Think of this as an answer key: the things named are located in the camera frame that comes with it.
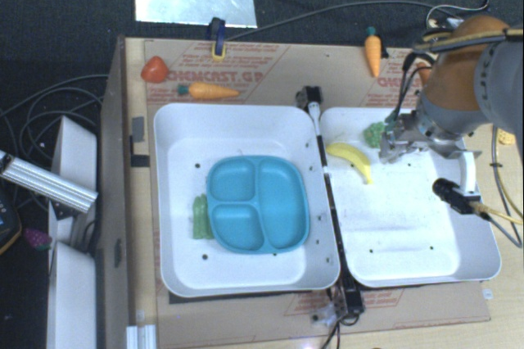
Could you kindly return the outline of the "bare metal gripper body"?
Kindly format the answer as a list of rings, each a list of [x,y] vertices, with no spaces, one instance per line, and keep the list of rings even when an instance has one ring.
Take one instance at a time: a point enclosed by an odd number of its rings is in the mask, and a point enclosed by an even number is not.
[[[395,146],[410,144],[411,153],[432,150],[442,157],[459,157],[464,152],[462,137],[442,129],[423,111],[392,112],[385,119],[385,137]]]

